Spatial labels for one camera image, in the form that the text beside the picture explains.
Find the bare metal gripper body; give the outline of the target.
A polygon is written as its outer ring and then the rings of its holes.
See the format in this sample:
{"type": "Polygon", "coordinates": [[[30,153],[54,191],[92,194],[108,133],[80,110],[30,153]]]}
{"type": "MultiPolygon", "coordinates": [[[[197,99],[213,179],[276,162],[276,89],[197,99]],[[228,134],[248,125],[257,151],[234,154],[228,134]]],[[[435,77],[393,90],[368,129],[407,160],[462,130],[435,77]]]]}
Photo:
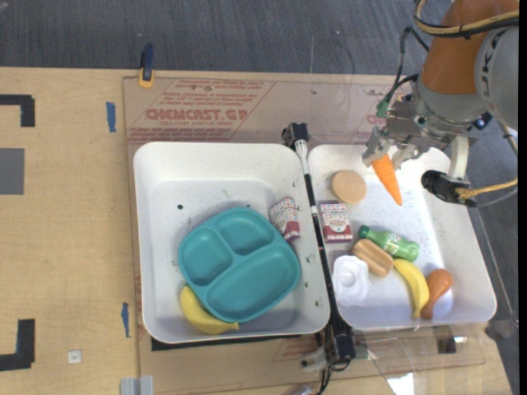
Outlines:
{"type": "Polygon", "coordinates": [[[478,140],[467,123],[438,116],[420,100],[395,101],[387,110],[384,135],[401,145],[413,144],[421,149],[445,149],[457,137],[467,138],[469,146],[478,140]]]}

